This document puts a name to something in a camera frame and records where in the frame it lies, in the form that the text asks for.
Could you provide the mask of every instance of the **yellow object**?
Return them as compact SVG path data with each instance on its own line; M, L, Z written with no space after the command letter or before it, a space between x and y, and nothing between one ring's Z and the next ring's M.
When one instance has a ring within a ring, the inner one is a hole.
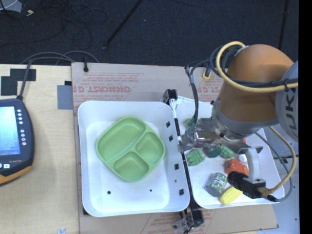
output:
M222 204L228 205L233 200L237 199L241 194L243 194L242 191L236 189L235 187L231 186L229 189L222 192L219 199Z
M203 79L204 79L204 80L209 80L209 79L210 79L210 76L211 76L211 70L209 71L208 76L206 76L206 74L207 74L207 69L203 72Z
M34 13L32 10L27 10L27 12L28 12L27 16L30 16Z

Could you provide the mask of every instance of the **tripod leg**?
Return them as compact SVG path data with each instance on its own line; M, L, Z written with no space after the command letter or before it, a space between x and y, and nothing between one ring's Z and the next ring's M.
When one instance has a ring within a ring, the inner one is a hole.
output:
M138 6L141 4L143 0L138 0L132 10L129 12L129 14L126 16L126 18L121 22L121 24L118 26L118 28L113 32L111 37L104 43L104 46L102 49L108 48L109 43L113 40L113 38L117 35L117 33L121 30L121 28L124 26L124 24L128 21L130 16L134 13L134 11L138 8Z
M284 12L283 12L283 21L282 21L281 32L280 32L280 36L279 36L279 44L278 44L279 50L281 50L281 48L282 48L282 41L283 41L284 29L285 29L285 23L286 23L286 16L288 14L288 5L289 5L289 0L285 0L285 7L284 7Z

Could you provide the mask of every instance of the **orange toy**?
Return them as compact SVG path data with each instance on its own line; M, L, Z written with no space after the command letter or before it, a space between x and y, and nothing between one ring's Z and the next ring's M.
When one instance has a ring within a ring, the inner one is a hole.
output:
M249 176L249 171L248 171L247 166L237 161L236 159L231 158L230 160L225 162L225 173L229 174L230 172L233 172L233 171L243 173Z

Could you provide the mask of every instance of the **yellow cable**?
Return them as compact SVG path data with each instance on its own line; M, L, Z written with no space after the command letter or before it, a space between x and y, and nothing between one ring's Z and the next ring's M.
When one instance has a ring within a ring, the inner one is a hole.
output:
M223 54L223 52L231 47L231 46L234 46L234 45L238 45L238 46L241 46L241 47L245 47L245 44L239 42L239 41L232 41L230 43L227 43L225 44L218 52L217 56L216 56L216 59L215 59L215 66L216 66L216 69L217 71L219 72L220 76L230 85L232 85L233 87L237 88L237 89L240 89L240 90L243 90L243 91L246 91L246 92L255 92L255 93L269 93L269 92L275 92L275 91L279 91L279 90L284 90L285 89L285 86L284 85L279 85L279 86L275 86L275 87L265 87L265 88L253 88L253 87L247 87L247 86L243 86L241 84L238 84L234 81L232 81L230 78L228 78L221 66L220 66L220 59L221 59L221 55ZM294 82L294 83L289 83L287 84L287 87L288 88L293 88L293 87L298 87L299 86L299 83L298 82Z
M286 181L292 176L295 168L296 168L296 153L293 150L292 146L283 138L281 134L279 134L272 126L269 127L289 148L290 152L292 153L292 166L286 176L279 182L275 187L268 189L266 187L258 188L258 191L262 193L263 196L267 196L269 194L274 193L278 188L280 188Z

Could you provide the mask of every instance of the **green divided plate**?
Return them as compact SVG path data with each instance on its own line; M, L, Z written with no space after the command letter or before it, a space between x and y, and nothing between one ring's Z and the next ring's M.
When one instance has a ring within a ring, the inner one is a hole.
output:
M166 152L158 134L133 116L121 118L101 134L96 150L104 164L128 182L143 179L160 163Z

